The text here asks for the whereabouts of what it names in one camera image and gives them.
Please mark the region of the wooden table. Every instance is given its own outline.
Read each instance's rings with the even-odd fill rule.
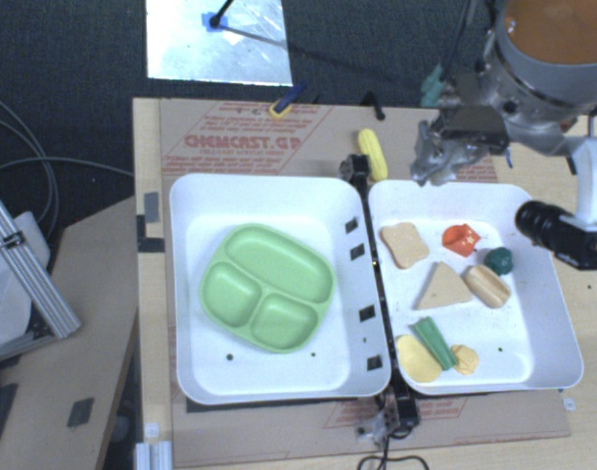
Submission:
[[[375,126],[369,109],[341,109],[344,118],[352,119],[355,128]],[[386,109],[388,120],[399,120],[400,130],[415,130],[420,119],[431,112],[405,109]],[[379,130],[386,155],[399,152],[396,133],[391,125]],[[159,100],[134,101],[136,208],[145,212],[145,195],[161,190],[161,118]],[[585,125],[574,129],[585,133]],[[323,148],[318,165],[329,160],[331,148]],[[564,159],[545,158],[518,145],[512,148],[514,168],[503,158],[493,160],[499,182],[516,184],[535,199],[559,205],[574,211],[576,181]],[[146,236],[163,237],[162,217],[146,224]],[[414,451],[422,455],[431,468],[505,469],[597,468],[597,272],[578,272],[561,262],[554,261],[564,291],[574,330],[583,356],[585,372],[581,382],[563,393],[574,401],[575,410],[569,413],[572,435],[569,438],[521,441],[478,446],[458,446]],[[139,257],[139,313],[142,361],[143,417],[147,432],[145,442],[169,441],[172,438],[170,385],[168,370],[168,330],[166,325],[165,264],[162,253],[148,253]],[[348,469],[354,468],[360,456],[331,456],[271,462],[240,464],[248,469]],[[215,466],[213,468],[237,468]],[[405,468],[421,468],[409,462]]]
[[[52,279],[82,326],[0,370],[0,387],[18,385],[0,470],[103,468],[137,337],[135,242],[132,199],[66,229]],[[69,427],[90,399],[87,422]]]

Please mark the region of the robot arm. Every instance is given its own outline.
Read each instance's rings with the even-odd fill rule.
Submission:
[[[597,107],[597,0],[507,0],[475,73],[451,78],[439,116],[422,122],[412,177],[441,184],[510,142],[574,164],[575,213],[529,203],[517,214],[534,243],[597,269],[597,138],[567,137]]]

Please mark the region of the green divided plate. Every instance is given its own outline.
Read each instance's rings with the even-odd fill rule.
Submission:
[[[277,353],[302,348],[320,326],[336,287],[333,267],[302,242],[262,224],[233,229],[200,288],[209,318]]]

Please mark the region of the black cable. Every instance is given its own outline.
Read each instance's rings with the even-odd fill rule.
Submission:
[[[88,167],[99,168],[100,170],[115,172],[117,174],[121,174],[127,177],[133,177],[133,172],[129,172],[128,170],[113,167],[111,165],[99,164],[98,162],[85,161],[81,159],[71,159],[68,157],[28,157],[26,159],[18,159],[16,161],[7,162],[6,164],[0,165],[0,171],[13,166],[31,164],[36,162],[59,162],[64,164],[85,165]]]
[[[1,118],[0,118],[0,126],[9,130],[12,134],[18,136],[25,143],[25,145],[31,149],[31,151],[36,156],[38,156],[38,157],[40,156],[39,151],[37,150],[37,148],[35,148],[35,146],[33,146],[33,143],[29,140],[29,138],[26,137],[24,134],[22,134],[19,130],[17,130],[15,127],[13,127],[9,123],[7,123],[5,120],[2,120]],[[46,216],[48,215],[48,211],[51,209],[51,207],[53,205],[53,193],[54,193],[53,192],[53,182],[50,180],[50,176],[48,173],[48,164],[43,163],[43,167],[46,172],[46,177],[48,179],[48,199],[46,201],[46,207],[44,208],[44,211],[37,218],[38,223],[41,223],[46,218]]]
[[[457,46],[459,45],[459,41],[464,34],[464,29],[466,29],[466,19],[468,17],[472,2],[473,0],[464,0],[464,5],[462,6],[462,10],[459,14],[457,27],[455,28],[455,34],[453,35],[451,46],[448,49],[446,59],[442,62],[443,71],[442,75],[439,77],[440,82],[446,81],[450,75],[450,70],[453,66],[453,60],[455,59],[455,54],[457,53]]]
[[[420,462],[421,465],[423,465],[423,468],[425,470],[431,470],[429,468],[429,464],[427,463],[427,461],[425,461],[420,456],[412,454],[410,456],[400,456],[398,458],[392,458],[392,457],[389,457],[389,450],[390,450],[390,437],[387,437],[386,443],[384,444],[384,454],[382,456],[377,456],[374,454],[371,454],[369,456],[364,456],[357,463],[357,470],[362,470],[362,467],[364,466],[364,464],[367,461],[371,461],[371,460],[376,460],[376,461],[380,462],[379,466],[377,467],[377,470],[387,470],[386,467],[387,467],[388,463],[396,463],[396,462],[402,462],[402,461],[408,461],[408,460],[416,460],[416,461]]]
[[[495,0],[483,0],[485,6],[487,7],[487,12],[489,15],[490,27],[494,25],[496,21],[496,16],[498,14],[498,10],[496,9],[496,1]]]
[[[382,395],[383,394],[379,394],[374,397],[375,404],[377,405],[377,407],[379,408],[380,411],[383,410],[384,407],[386,407],[386,401],[384,399],[382,399]]]
[[[46,152],[44,152],[42,145],[40,145],[40,142],[37,140],[37,138],[31,131],[31,129],[29,129],[28,126],[23,122],[23,120],[18,115],[16,115],[16,113],[10,107],[8,107],[5,103],[3,103],[1,100],[0,100],[0,108],[5,113],[7,113],[7,115],[9,115],[23,129],[23,131],[26,133],[26,136],[33,143],[33,147],[34,147],[33,150],[34,150],[35,154],[38,157],[46,157]],[[52,189],[52,192],[53,192],[53,208],[54,208],[53,214],[51,217],[51,224],[46,233],[46,238],[48,239],[53,235],[53,232],[55,231],[55,226],[57,224],[57,220],[59,217],[60,190],[59,190],[59,186],[57,184],[57,179],[55,178],[55,172],[53,171],[53,167],[50,164],[46,163],[46,164],[44,164],[44,169],[45,169],[46,174],[49,179],[49,189]]]
[[[412,433],[412,429],[411,428],[401,427],[401,428],[398,428],[397,430],[394,430],[390,434],[390,438],[394,439],[395,441],[402,441],[403,439],[407,439],[407,437],[411,433]]]

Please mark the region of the blue tape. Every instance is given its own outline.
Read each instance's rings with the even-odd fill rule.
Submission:
[[[275,106],[272,107],[272,110],[277,114],[283,112],[286,108],[288,108],[288,105],[292,104],[299,98],[300,94],[307,88],[307,85],[308,82],[306,81],[297,83],[297,85],[292,87],[279,101],[277,101]]]
[[[209,24],[209,20],[213,18],[215,15],[215,12],[206,12],[204,14],[201,14],[201,22],[203,23],[203,26],[206,28],[207,31],[211,31],[212,33],[222,31],[223,27],[227,27],[229,25],[229,20],[226,16],[223,16],[222,18],[220,18],[220,24],[218,25],[218,27],[213,27],[211,24]]]

